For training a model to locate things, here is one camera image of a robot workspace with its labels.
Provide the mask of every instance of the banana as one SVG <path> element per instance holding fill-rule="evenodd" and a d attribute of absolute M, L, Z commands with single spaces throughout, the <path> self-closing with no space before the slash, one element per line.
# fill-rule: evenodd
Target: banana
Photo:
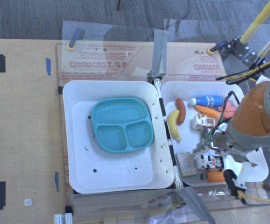
<path fill-rule="evenodd" d="M 180 137 L 180 134 L 178 132 L 178 128 L 177 128 L 177 118 L 180 114 L 179 110 L 173 110 L 169 116 L 168 116 L 168 126 L 169 126 L 169 131 L 170 134 L 173 135 L 174 137 L 176 137 L 178 139 L 178 141 L 182 141 L 182 138 Z"/>

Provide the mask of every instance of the blue bottle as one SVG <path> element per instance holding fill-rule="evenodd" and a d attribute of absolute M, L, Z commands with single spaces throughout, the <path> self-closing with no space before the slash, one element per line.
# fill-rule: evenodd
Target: blue bottle
<path fill-rule="evenodd" d="M 191 98 L 191 105 L 201 105 L 209 108 L 219 108 L 223 105 L 222 96 L 202 96 L 200 98 Z"/>

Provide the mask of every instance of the gray floor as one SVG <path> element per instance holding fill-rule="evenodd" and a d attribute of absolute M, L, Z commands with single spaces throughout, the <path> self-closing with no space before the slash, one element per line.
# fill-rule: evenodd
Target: gray floor
<path fill-rule="evenodd" d="M 62 39 L 63 21 L 162 29 L 171 19 L 176 23 L 169 27 L 172 41 L 229 42 L 244 33 L 268 1 L 121 0 L 116 10 L 118 0 L 0 0 L 0 38 Z M 270 15 L 248 45 L 258 51 L 269 39 Z M 241 66 L 231 57 L 224 62 L 229 74 Z M 270 78 L 270 68 L 264 75 Z M 265 187 L 270 196 L 270 177 Z"/>

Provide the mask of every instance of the brown sausage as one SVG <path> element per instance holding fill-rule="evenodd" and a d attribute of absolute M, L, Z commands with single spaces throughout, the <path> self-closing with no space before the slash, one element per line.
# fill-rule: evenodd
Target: brown sausage
<path fill-rule="evenodd" d="M 181 125 L 185 121 L 186 107 L 181 98 L 176 99 L 176 107 L 180 111 L 180 114 L 176 120 L 177 124 Z"/>

